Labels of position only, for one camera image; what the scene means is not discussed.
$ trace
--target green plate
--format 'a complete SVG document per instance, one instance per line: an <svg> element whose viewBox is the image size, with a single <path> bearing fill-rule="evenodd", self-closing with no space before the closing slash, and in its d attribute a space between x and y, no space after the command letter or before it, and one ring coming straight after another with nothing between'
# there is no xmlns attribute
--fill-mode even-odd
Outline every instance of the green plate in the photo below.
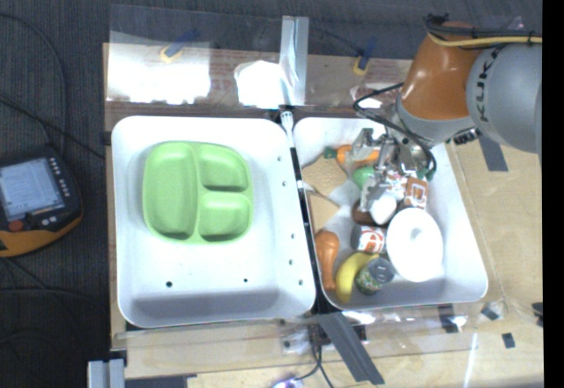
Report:
<svg viewBox="0 0 564 388"><path fill-rule="evenodd" d="M237 239L253 215L249 166L227 146L156 145L145 163L143 215L160 237L186 243Z"/></svg>

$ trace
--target banana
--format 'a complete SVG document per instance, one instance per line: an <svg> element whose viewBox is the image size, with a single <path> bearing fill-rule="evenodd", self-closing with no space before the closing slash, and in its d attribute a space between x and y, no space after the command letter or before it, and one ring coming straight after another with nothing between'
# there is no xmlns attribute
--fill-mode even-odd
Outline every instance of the banana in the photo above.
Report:
<svg viewBox="0 0 564 388"><path fill-rule="evenodd" d="M369 261L379 257L378 253L369 254L357 251L348 257L337 270L335 294L342 303L348 303L353 293L354 277Z"/></svg>

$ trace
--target blue clamp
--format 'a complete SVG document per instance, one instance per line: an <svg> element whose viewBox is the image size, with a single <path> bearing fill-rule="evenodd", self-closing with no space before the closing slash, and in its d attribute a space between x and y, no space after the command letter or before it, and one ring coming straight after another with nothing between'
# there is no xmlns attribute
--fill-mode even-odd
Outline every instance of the blue clamp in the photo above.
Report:
<svg viewBox="0 0 564 388"><path fill-rule="evenodd" d="M368 61L372 56L372 51L376 45L376 38L374 36L370 37L368 40L367 48L363 53L357 57L356 61L354 62L354 66L352 71L359 76L364 76L367 73L368 69Z"/></svg>
<svg viewBox="0 0 564 388"><path fill-rule="evenodd" d="M180 57L184 44L189 41L195 40L197 37L199 37L199 35L200 35L200 31L198 31L195 28L186 31L175 41L173 41L170 45L164 47L160 51L160 58L166 63L172 62L175 58Z"/></svg>

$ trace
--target white sink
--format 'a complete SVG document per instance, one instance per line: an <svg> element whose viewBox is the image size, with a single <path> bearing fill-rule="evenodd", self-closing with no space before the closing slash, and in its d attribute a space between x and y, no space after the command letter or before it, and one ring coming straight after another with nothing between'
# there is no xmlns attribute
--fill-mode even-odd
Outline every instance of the white sink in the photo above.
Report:
<svg viewBox="0 0 564 388"><path fill-rule="evenodd" d="M308 117L297 122L294 128L296 152L302 167L315 161L326 146L337 148L351 144L363 128L373 129L377 138L384 128L371 120L350 118ZM412 307L443 303L476 302L487 291L486 268L479 253L468 214L464 207L456 178L444 145L433 148L437 171L429 183L427 211L442 232L444 257L442 272L430 280L414 283L397 275L376 295L352 291L347 304L339 302L335 293L325 296L342 310L373 310L378 308ZM360 190L347 181L329 196L340 205L337 214L325 228L337 234L340 251L335 267L353 253L350 235L353 229L351 210L360 198Z"/></svg>
<svg viewBox="0 0 564 388"><path fill-rule="evenodd" d="M190 245L154 235L142 206L144 164L167 141L228 146L249 165L253 219L243 237ZM117 297L150 328L298 317L315 283L286 134L255 118L132 116L112 133Z"/></svg>

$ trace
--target plastic food item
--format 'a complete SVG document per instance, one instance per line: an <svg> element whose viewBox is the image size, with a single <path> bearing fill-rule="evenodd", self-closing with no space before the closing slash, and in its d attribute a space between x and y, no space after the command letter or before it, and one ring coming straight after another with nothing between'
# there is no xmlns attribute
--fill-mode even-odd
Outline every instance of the plastic food item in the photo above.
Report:
<svg viewBox="0 0 564 388"><path fill-rule="evenodd" d="M371 255L362 251L357 251L348 257L338 268L335 282L337 289L335 294L342 303L348 303L353 294L354 277L362 267L368 264L372 259L377 258L379 255L375 253Z"/></svg>
<svg viewBox="0 0 564 388"><path fill-rule="evenodd" d="M370 206L370 216L377 225L387 224L397 210L397 200L389 190L373 202Z"/></svg>
<svg viewBox="0 0 564 388"><path fill-rule="evenodd" d="M378 155L380 154L380 152L376 149L374 149L367 158L364 158L362 160L352 160L350 157L348 157L347 154L352 149L353 149L352 145L342 145L337 149L337 162L341 166L346 166L347 163L353 163L355 165L361 166L361 165L369 164L370 162L376 163L378 161Z"/></svg>
<svg viewBox="0 0 564 388"><path fill-rule="evenodd" d="M383 285L394 279L395 271L390 261L378 257L365 265L354 277L354 285L362 294L377 293Z"/></svg>
<svg viewBox="0 0 564 388"><path fill-rule="evenodd" d="M328 196L346 181L345 171L335 158L325 158L322 154L317 160L301 171L302 179L317 192Z"/></svg>
<svg viewBox="0 0 564 388"><path fill-rule="evenodd" d="M143 214L147 227L159 237L186 243L239 238L253 215L247 162L222 145L156 145L145 162Z"/></svg>
<svg viewBox="0 0 564 388"><path fill-rule="evenodd" d="M359 208L360 200L357 200L354 205L352 205L352 221L354 223L358 223L359 225L369 225L370 227L375 227L377 224L376 222L374 222L374 219L370 215L370 212L366 211L364 213Z"/></svg>
<svg viewBox="0 0 564 388"><path fill-rule="evenodd" d="M375 173L374 167L364 166L357 168L352 172L352 181L357 185L359 189L362 189L364 182Z"/></svg>
<svg viewBox="0 0 564 388"><path fill-rule="evenodd" d="M333 279L333 265L338 254L340 242L338 236L327 230L321 230L315 235L315 253L321 265L323 289L333 291L336 288Z"/></svg>
<svg viewBox="0 0 564 388"><path fill-rule="evenodd" d="M410 176L405 185L405 205L425 209L427 207L427 191L427 181L420 180L416 176Z"/></svg>
<svg viewBox="0 0 564 388"><path fill-rule="evenodd" d="M308 191L307 197L311 216L311 227L315 235L318 231L321 231L327 221L338 212L339 205L314 192Z"/></svg>
<svg viewBox="0 0 564 388"><path fill-rule="evenodd" d="M388 227L390 261L406 280L421 282L442 272L442 233L434 218L419 208L397 213Z"/></svg>
<svg viewBox="0 0 564 388"><path fill-rule="evenodd" d="M382 253L386 232L380 227L355 225L351 232L351 247L366 253Z"/></svg>

